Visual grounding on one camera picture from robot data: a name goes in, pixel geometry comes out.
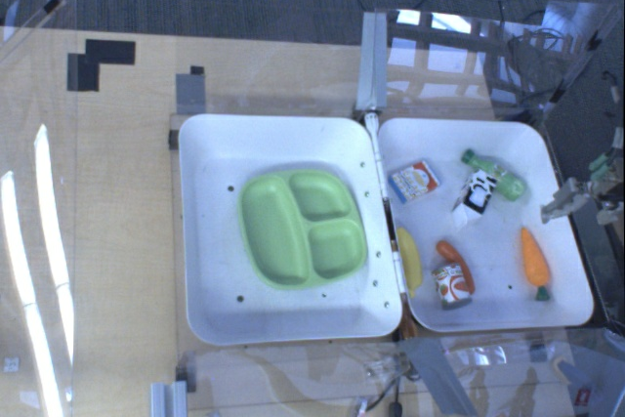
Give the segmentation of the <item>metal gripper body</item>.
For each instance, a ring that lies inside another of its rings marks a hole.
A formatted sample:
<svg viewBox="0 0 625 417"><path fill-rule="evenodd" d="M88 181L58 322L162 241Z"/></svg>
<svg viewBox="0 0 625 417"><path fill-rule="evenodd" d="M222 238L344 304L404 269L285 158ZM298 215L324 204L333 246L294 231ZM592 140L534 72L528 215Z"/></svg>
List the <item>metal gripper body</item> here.
<svg viewBox="0 0 625 417"><path fill-rule="evenodd" d="M601 177L587 182L586 190L599 203L617 205L624 201L624 176L605 172Z"/></svg>

